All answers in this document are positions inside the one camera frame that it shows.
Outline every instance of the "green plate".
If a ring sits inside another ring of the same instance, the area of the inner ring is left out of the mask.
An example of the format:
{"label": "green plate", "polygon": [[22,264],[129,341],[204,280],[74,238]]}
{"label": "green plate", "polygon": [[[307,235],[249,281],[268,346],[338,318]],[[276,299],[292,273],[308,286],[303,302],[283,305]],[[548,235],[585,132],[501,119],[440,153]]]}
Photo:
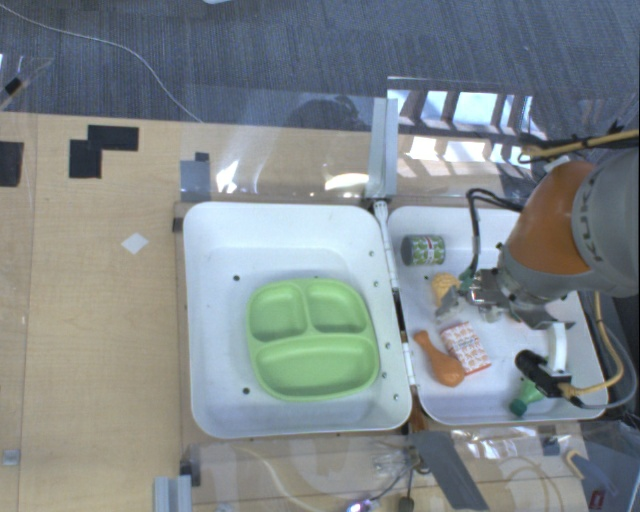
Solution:
{"label": "green plate", "polygon": [[247,338],[262,387],[282,400],[328,400],[378,375],[375,332],[362,297],[335,279],[291,279],[256,290]]}

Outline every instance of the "green can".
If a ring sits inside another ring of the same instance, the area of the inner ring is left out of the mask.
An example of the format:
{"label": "green can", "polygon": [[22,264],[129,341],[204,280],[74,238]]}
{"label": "green can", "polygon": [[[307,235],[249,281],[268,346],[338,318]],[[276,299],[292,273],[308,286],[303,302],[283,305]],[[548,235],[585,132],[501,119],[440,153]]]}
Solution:
{"label": "green can", "polygon": [[405,236],[400,254],[405,265],[442,265],[444,239],[437,235]]}

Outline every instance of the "gray floor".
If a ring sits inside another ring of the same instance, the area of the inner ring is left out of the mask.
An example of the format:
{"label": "gray floor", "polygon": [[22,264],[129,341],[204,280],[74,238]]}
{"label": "gray floor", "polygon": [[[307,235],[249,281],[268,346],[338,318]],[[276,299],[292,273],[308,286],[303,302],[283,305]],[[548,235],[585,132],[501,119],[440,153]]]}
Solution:
{"label": "gray floor", "polygon": [[[390,75],[638,89],[637,2],[3,1],[42,23],[129,46],[205,121],[268,123],[279,101],[301,92],[385,96]],[[121,50],[0,10],[0,52],[53,58],[39,91],[14,109],[188,119]]]}

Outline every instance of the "patterned box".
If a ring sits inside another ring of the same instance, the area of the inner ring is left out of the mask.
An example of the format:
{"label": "patterned box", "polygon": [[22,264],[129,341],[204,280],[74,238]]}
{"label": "patterned box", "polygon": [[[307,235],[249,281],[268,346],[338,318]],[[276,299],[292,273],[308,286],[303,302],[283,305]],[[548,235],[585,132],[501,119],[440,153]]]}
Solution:
{"label": "patterned box", "polygon": [[469,322],[463,322],[440,332],[449,355],[462,364],[465,375],[475,373],[491,366],[478,335]]}

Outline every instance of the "wooden table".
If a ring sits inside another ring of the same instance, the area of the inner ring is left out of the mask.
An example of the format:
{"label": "wooden table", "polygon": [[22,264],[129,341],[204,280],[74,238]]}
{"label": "wooden table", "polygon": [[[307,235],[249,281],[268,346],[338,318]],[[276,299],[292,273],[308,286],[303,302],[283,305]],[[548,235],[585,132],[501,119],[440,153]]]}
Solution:
{"label": "wooden table", "polygon": [[[70,179],[69,141],[86,139],[89,124],[138,127],[139,150],[104,151],[102,179]],[[13,276],[2,285],[15,290],[0,295],[9,312],[0,317],[0,450],[22,453],[19,466],[0,466],[0,510],[151,510],[153,479],[176,476],[183,439],[171,229],[180,160],[205,151],[213,169],[261,166],[262,193],[298,201],[291,191],[303,169],[364,172],[368,135],[0,113],[0,140],[25,144],[20,186],[0,188],[0,276]],[[440,186],[422,179],[410,186]],[[135,233],[148,244],[132,254],[121,244]],[[577,425],[558,428],[580,448]],[[344,456],[335,439],[329,468]],[[492,510],[557,510],[559,495],[564,510],[586,510],[560,458],[529,459],[465,462]],[[286,460],[272,463],[295,498],[243,500],[243,462],[234,510],[344,510],[346,497],[314,491]],[[450,510],[432,477],[416,478],[412,495],[416,510]]]}

